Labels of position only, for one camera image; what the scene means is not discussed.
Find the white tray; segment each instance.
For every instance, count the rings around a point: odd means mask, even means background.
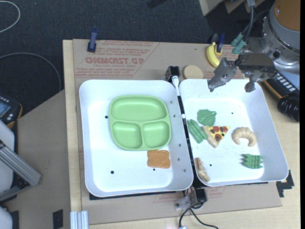
[[[207,186],[224,186],[284,180],[288,166],[279,142],[270,112],[259,84],[255,90],[246,93],[248,80],[231,80],[225,86],[210,92],[207,80],[184,80],[179,89],[186,119],[197,121],[200,109],[216,111],[214,125],[230,126],[218,147],[212,147],[206,140],[198,144],[190,135],[193,157],[203,162],[210,181],[202,179]],[[248,147],[248,140],[241,138],[237,145],[232,132],[238,127],[249,127],[257,137],[257,143]],[[261,155],[263,168],[250,169],[242,165],[242,154]]]
[[[172,138],[161,150],[170,153],[171,167],[151,168],[147,151],[128,151],[113,141],[109,106],[122,95],[151,95],[166,104]],[[185,190],[193,171],[175,88],[166,81],[88,80],[80,87],[85,184],[97,197]]]

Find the white cable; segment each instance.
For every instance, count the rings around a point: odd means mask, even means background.
[[[9,3],[9,4],[15,6],[15,8],[18,10],[18,18],[17,18],[17,20],[16,20],[12,25],[10,25],[9,27],[7,27],[7,28],[1,30],[1,31],[0,31],[0,33],[1,33],[1,32],[4,32],[4,31],[7,31],[8,29],[12,28],[15,24],[17,24],[17,22],[18,22],[19,19],[20,19],[20,9],[19,9],[18,6],[17,6],[15,3],[13,3],[13,2],[9,2],[9,1],[0,1],[0,2],[2,2],[2,3]]]

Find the blue clip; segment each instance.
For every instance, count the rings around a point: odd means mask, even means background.
[[[223,44],[224,44],[224,34],[221,33],[217,43],[217,49],[216,49],[217,52],[221,52],[221,49],[223,48]]]
[[[93,26],[93,28],[91,30],[90,42],[88,43],[88,48],[87,48],[88,52],[95,52],[95,48],[96,48],[95,40],[96,40],[96,38],[97,38],[97,28],[96,28],[96,26]]]

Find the pizza slice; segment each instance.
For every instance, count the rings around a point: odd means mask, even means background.
[[[226,126],[202,126],[202,129],[204,132],[208,135],[208,142],[213,146],[217,147],[220,141],[224,138],[225,134],[228,132],[230,127],[228,125]]]

